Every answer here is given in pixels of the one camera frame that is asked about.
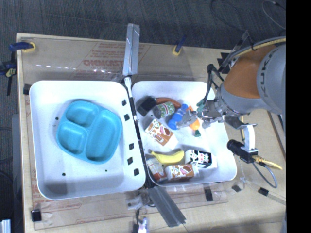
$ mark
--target blue divided plate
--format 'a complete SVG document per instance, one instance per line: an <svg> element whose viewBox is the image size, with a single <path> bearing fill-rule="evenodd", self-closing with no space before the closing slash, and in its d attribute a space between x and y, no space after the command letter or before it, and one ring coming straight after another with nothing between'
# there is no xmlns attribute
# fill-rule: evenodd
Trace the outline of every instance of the blue divided plate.
<svg viewBox="0 0 311 233"><path fill-rule="evenodd" d="M66 153L90 163L103 164L115 153L121 133L122 122L116 114L78 100L64 112L56 140Z"/></svg>

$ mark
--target banana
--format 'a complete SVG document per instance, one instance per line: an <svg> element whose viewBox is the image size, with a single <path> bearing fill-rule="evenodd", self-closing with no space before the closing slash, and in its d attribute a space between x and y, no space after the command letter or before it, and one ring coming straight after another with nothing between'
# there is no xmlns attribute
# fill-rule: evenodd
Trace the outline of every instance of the banana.
<svg viewBox="0 0 311 233"><path fill-rule="evenodd" d="M179 150L176 153L167 155L151 151L151 154L162 164L173 164L180 162L182 158L184 158L185 152L183 150Z"/></svg>

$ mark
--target blue clamp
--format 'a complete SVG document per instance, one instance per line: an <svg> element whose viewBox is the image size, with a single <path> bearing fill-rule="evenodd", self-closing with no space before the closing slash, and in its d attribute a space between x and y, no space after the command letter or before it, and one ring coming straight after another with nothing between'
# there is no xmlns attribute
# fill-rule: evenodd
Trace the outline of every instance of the blue clamp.
<svg viewBox="0 0 311 233"><path fill-rule="evenodd" d="M27 50L27 49L34 49L35 48L35 45L34 43L30 42L16 42L16 43L13 43L9 46L9 50L11 52L15 52L17 50Z"/></svg>
<svg viewBox="0 0 311 233"><path fill-rule="evenodd" d="M9 50L11 53L11 60L2 62L0 64L0 75L5 75L8 80L8 87L6 95L9 96L11 93L11 86L12 86L12 76L17 74L17 62L16 62L16 51L22 50L24 52L26 51L33 51L35 49L35 44L30 42L16 42L9 46Z"/></svg>
<svg viewBox="0 0 311 233"><path fill-rule="evenodd" d="M174 48L173 48L173 54L174 54L174 55L179 55L179 54L180 54L180 52L181 52L181 47L183 46L185 40L186 40L186 35L184 35L184 36L181 38L180 41L177 41L177 42L175 43L175 46L174 46Z"/></svg>

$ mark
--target small can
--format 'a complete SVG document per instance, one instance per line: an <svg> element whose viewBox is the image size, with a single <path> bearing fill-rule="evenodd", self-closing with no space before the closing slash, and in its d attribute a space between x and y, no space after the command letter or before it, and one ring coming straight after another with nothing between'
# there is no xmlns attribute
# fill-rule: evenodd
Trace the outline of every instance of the small can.
<svg viewBox="0 0 311 233"><path fill-rule="evenodd" d="M156 118L164 118L175 113L175 106L172 102L165 102L154 107L154 115Z"/></svg>
<svg viewBox="0 0 311 233"><path fill-rule="evenodd" d="M171 165L167 166L164 171L168 181L187 180L199 176L198 166L192 164Z"/></svg>

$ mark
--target plastic bottle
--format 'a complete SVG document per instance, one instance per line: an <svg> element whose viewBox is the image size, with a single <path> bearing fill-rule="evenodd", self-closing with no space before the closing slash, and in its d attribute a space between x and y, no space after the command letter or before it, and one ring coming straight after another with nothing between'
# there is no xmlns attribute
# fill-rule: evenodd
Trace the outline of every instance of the plastic bottle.
<svg viewBox="0 0 311 233"><path fill-rule="evenodd" d="M186 113L189 105L183 103L181 107L173 114L172 119L169 121L168 125L172 130L177 130L177 122L180 122L183 118L183 115Z"/></svg>

